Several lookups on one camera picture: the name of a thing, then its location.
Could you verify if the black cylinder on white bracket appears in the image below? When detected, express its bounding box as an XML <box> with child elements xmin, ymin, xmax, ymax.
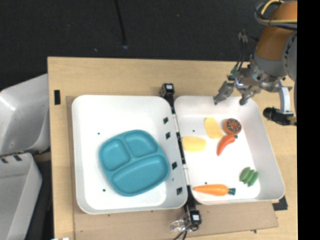
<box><xmin>262</xmin><ymin>85</ymin><xmax>297</xmax><ymax>127</ymax></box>

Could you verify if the pale wood board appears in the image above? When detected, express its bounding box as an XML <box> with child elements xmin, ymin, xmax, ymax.
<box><xmin>65</xmin><ymin>95</ymin><xmax>280</xmax><ymax>240</ymax></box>

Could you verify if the blue divided plate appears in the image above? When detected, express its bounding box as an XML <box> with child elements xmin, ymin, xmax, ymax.
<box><xmin>98</xmin><ymin>129</ymin><xmax>171</xmax><ymax>198</ymax></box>

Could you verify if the orange carrot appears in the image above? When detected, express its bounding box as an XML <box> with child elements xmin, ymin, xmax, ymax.
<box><xmin>192</xmin><ymin>184</ymin><xmax>237</xmax><ymax>197</ymax></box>

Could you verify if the orange chili pepper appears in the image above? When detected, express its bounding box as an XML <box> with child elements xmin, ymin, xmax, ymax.
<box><xmin>216</xmin><ymin>133</ymin><xmax>239</xmax><ymax>157</ymax></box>

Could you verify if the green pea pod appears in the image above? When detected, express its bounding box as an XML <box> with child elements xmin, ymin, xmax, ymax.
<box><xmin>239</xmin><ymin>166</ymin><xmax>260</xmax><ymax>188</ymax></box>

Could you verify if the brown frosted doughnut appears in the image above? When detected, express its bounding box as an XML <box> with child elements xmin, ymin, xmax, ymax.
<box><xmin>223</xmin><ymin>118</ymin><xmax>243</xmax><ymax>136</ymax></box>

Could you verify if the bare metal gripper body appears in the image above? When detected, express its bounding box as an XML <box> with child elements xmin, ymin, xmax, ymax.
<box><xmin>231</xmin><ymin>64</ymin><xmax>283</xmax><ymax>93</ymax></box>

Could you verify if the yellow potato chip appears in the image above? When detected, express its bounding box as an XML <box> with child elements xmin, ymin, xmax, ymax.
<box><xmin>204</xmin><ymin>116</ymin><xmax>224</xmax><ymax>140</ymax></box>
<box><xmin>181</xmin><ymin>135</ymin><xmax>207</xmax><ymax>153</ymax></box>

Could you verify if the thin black and white rod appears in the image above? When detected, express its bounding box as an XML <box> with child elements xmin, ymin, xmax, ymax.
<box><xmin>166</xmin><ymin>93</ymin><xmax>198</xmax><ymax>214</ymax></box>

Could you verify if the black block with thin wires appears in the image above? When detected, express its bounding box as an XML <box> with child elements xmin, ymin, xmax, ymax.
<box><xmin>159</xmin><ymin>82</ymin><xmax>175</xmax><ymax>98</ymax></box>
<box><xmin>184</xmin><ymin>209</ymin><xmax>203</xmax><ymax>232</ymax></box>

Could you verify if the white plastic tray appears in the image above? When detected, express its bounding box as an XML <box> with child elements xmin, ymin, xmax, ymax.
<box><xmin>173</xmin><ymin>95</ymin><xmax>286</xmax><ymax>206</ymax></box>
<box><xmin>71</xmin><ymin>94</ymin><xmax>189</xmax><ymax>215</ymax></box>

